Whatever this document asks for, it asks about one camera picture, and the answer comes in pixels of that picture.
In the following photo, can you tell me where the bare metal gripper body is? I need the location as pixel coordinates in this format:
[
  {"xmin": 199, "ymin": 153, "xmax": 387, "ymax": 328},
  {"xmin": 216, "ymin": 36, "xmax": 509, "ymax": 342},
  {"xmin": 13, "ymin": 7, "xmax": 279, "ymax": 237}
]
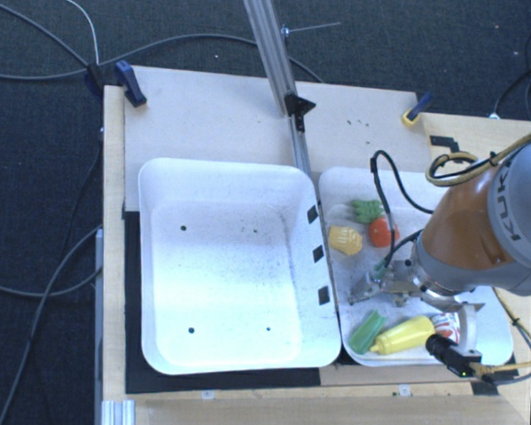
[{"xmin": 372, "ymin": 257, "xmax": 464, "ymax": 311}]

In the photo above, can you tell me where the yellow squeeze bottle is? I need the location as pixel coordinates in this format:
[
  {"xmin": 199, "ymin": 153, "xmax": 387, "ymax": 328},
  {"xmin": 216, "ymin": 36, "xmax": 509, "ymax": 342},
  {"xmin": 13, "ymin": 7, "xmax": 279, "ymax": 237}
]
[{"xmin": 368, "ymin": 312, "xmax": 438, "ymax": 360}]

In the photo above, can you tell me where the green ribbed toy stick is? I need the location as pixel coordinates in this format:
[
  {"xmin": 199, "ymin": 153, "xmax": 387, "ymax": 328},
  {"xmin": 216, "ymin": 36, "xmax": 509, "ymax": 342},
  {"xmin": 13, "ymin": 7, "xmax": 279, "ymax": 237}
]
[{"xmin": 347, "ymin": 308, "xmax": 388, "ymax": 357}]

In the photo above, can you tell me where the red and white can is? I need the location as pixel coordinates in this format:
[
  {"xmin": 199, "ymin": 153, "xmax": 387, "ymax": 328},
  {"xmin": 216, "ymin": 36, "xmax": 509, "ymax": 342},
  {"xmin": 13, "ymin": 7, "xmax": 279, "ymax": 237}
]
[{"xmin": 429, "ymin": 311, "xmax": 464, "ymax": 345}]

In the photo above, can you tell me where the yellow ridged toy food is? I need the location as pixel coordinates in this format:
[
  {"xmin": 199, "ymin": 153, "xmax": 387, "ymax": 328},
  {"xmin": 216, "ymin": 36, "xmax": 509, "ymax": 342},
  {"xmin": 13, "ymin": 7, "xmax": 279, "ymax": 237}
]
[{"xmin": 326, "ymin": 224, "xmax": 365, "ymax": 257}]

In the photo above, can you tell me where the red-orange round toy food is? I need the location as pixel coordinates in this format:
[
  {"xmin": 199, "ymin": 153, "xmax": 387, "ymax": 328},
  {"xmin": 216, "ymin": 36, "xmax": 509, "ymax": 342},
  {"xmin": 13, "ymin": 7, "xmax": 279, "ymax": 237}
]
[{"xmin": 367, "ymin": 216, "xmax": 402, "ymax": 249}]

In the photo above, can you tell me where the green leafy toy vegetable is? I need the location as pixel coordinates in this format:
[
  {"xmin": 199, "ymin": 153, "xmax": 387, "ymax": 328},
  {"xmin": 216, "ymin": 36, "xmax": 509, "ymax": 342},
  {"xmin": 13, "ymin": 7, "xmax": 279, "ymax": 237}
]
[{"xmin": 349, "ymin": 198, "xmax": 387, "ymax": 226}]

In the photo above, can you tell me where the white plastic tray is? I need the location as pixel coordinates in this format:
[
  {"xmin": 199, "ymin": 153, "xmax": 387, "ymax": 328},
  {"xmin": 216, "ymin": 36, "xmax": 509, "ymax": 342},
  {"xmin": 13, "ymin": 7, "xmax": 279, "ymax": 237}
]
[
  {"xmin": 308, "ymin": 165, "xmax": 524, "ymax": 376},
  {"xmin": 127, "ymin": 155, "xmax": 353, "ymax": 385}
]

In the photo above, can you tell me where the pale wood board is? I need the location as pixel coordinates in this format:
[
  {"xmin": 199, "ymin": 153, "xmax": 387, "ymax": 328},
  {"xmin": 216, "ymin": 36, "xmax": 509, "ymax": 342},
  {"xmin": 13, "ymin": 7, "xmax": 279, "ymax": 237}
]
[{"xmin": 117, "ymin": 65, "xmax": 438, "ymax": 229}]

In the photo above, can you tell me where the black cylinder on white bracket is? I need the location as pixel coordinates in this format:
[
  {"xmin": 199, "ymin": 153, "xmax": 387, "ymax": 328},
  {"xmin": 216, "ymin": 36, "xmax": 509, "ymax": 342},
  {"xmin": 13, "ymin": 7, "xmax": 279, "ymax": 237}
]
[{"xmin": 423, "ymin": 299, "xmax": 486, "ymax": 380}]

